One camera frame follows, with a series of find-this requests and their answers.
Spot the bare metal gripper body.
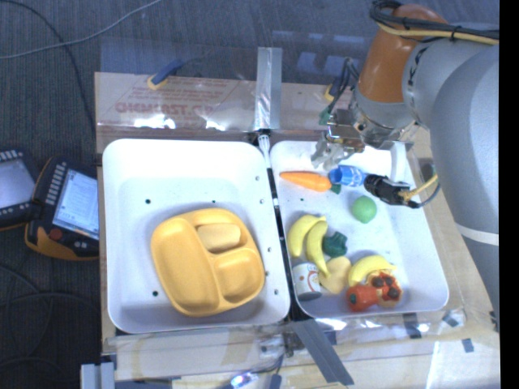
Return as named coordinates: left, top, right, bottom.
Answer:
left=324, top=109, right=407, bottom=154

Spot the green broccoli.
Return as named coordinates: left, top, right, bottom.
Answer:
left=322, top=231, right=349, bottom=259

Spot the yellow divided plate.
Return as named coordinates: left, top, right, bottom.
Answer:
left=150, top=207, right=267, bottom=318

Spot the black cylinder on white bracket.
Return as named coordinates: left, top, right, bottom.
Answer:
left=363, top=140, right=413, bottom=207

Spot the pizza slice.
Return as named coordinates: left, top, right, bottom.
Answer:
left=366, top=270, right=404, bottom=310

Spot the blue plastic bottle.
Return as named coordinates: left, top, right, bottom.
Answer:
left=328, top=165, right=368, bottom=188

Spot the orange red pepper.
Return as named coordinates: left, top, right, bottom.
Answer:
left=345, top=284, right=380, bottom=313

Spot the white plastic tray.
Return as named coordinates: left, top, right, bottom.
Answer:
left=269, top=139, right=450, bottom=320
left=101, top=138, right=292, bottom=335

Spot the orange carrot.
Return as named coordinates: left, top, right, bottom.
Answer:
left=279, top=170, right=342, bottom=195

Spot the small white can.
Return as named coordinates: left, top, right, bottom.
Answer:
left=291, top=261, right=323, bottom=301

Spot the pale yellow heart-shaped piece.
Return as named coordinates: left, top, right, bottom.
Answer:
left=318, top=256, right=353, bottom=296

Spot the yellow banana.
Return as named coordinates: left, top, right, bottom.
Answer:
left=347, top=254, right=398, bottom=288
left=305, top=220, right=331, bottom=279
left=287, top=214, right=328, bottom=259

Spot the brown cardboard board red print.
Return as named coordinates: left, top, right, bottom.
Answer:
left=93, top=71, right=500, bottom=380

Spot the green lime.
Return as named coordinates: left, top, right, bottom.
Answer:
left=351, top=194, right=379, bottom=224

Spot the thin black and white rod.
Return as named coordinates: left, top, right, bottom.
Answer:
left=257, top=134, right=294, bottom=320

